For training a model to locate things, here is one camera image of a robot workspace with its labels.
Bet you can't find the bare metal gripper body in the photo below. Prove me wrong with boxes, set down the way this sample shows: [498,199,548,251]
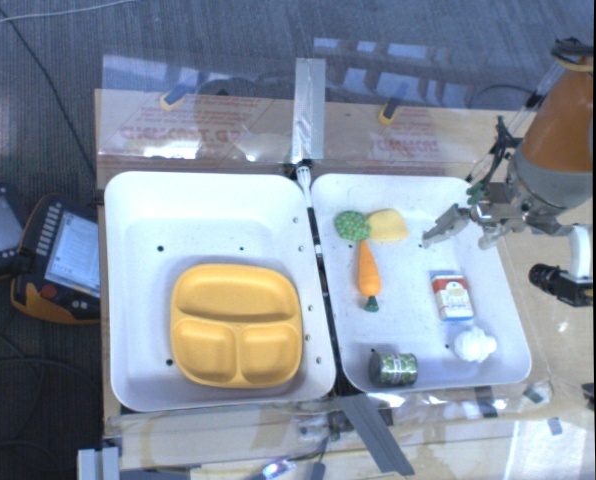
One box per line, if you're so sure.
[468,181,577,237]

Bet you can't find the yellow toy bread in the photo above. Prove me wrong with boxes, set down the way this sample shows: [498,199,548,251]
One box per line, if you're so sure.
[366,208,410,244]

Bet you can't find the red and white carton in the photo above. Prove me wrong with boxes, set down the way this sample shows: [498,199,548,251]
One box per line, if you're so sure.
[430,269,476,323]

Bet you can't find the orange carrot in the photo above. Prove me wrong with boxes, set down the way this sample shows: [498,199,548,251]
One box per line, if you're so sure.
[357,239,383,314]

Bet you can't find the green dotted toy vegetable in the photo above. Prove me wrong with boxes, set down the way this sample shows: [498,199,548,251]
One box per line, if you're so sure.
[333,210,372,242]

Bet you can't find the white lumpy toy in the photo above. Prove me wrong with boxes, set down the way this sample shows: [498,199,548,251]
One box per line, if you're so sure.
[452,326,499,365]

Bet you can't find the white plastic tray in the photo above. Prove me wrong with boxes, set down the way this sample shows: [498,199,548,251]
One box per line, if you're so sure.
[309,172,534,396]
[103,169,338,413]

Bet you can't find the green can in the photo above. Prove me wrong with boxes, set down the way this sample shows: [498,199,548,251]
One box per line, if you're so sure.
[367,349,420,387]

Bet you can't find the yellow divided plate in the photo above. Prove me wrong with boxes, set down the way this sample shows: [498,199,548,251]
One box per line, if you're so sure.
[169,262,305,390]

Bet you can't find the black cylinder on white bracket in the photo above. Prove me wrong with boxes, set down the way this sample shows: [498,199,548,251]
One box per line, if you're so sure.
[528,223,595,308]

